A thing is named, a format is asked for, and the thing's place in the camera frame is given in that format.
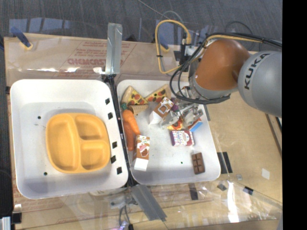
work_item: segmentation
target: pizza slice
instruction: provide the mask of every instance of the pizza slice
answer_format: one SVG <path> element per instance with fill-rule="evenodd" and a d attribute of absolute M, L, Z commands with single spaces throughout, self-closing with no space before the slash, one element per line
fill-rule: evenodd
<path fill-rule="evenodd" d="M 157 102 L 160 103 L 164 97 L 168 99 L 171 98 L 172 92 L 168 84 L 163 85 L 161 88 L 155 90 L 150 95 L 148 95 L 145 99 L 148 102 Z"/>
<path fill-rule="evenodd" d="M 126 103 L 127 106 L 145 105 L 148 104 L 148 101 L 143 98 L 132 86 L 129 86 L 121 99 L 121 103 Z"/>

